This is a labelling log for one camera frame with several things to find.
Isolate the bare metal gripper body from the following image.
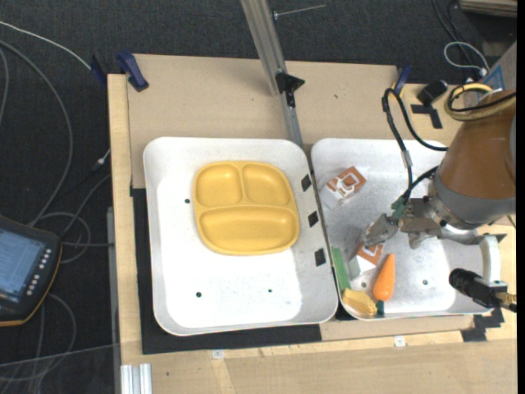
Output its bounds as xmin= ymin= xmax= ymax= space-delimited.
xmin=395 ymin=195 xmax=453 ymax=236

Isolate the white plastic tray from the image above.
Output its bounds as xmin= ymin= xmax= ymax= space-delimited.
xmin=142 ymin=135 xmax=340 ymax=337
xmin=309 ymin=137 xmax=500 ymax=322

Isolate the white and orange carton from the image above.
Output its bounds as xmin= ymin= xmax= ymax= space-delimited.
xmin=318 ymin=164 xmax=369 ymax=211
xmin=348 ymin=240 xmax=387 ymax=281

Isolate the orange carrot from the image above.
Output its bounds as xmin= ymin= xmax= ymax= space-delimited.
xmin=372 ymin=253 xmax=397 ymax=315

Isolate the green block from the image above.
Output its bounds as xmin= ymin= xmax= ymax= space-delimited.
xmin=331 ymin=247 xmax=353 ymax=293

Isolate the thin black rod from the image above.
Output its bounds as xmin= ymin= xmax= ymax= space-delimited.
xmin=306 ymin=145 xmax=340 ymax=305

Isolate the yellow corn cob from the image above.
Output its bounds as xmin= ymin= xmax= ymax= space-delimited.
xmin=340 ymin=287 xmax=379 ymax=318

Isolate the black block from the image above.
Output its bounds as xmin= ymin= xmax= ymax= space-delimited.
xmin=417 ymin=79 xmax=450 ymax=105

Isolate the yellow divided plate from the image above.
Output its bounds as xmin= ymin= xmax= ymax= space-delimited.
xmin=191 ymin=160 xmax=301 ymax=257

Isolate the brown cardboard board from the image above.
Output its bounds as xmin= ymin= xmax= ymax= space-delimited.
xmin=126 ymin=53 xmax=477 ymax=342

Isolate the black cylinder on white bracket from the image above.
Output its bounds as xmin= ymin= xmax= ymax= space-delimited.
xmin=448 ymin=234 xmax=510 ymax=309

